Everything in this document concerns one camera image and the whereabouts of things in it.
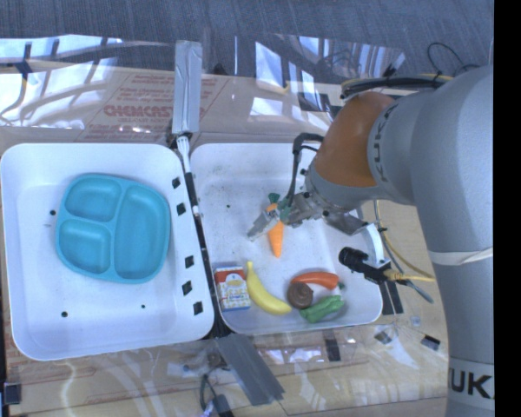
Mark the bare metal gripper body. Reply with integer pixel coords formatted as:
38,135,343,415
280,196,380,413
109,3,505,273
280,191,369,236

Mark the orange carrot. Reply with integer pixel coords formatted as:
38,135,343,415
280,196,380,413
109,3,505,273
266,192,286,259

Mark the white plastic tray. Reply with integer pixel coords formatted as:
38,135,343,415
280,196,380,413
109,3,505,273
0,142,215,362
189,142,384,337

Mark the red and white carton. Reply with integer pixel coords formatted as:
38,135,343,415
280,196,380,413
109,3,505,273
213,266,253,313

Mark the yellow banana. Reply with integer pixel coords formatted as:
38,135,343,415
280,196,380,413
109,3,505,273
245,260,293,317

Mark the thin black and white rod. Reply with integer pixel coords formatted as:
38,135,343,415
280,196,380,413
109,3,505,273
175,134,221,321

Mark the brown chocolate swirl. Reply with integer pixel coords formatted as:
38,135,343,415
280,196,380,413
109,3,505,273
286,281,315,311

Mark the green pea pod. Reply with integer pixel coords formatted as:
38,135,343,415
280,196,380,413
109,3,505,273
299,294,346,325

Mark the blue divided plate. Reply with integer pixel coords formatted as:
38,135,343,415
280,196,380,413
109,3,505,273
55,173,173,285

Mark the brown cardboard board, red print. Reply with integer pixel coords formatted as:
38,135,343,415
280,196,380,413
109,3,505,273
0,65,451,417

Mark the black cylinder on white bracket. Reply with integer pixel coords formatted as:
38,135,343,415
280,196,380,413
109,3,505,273
338,222,392,284

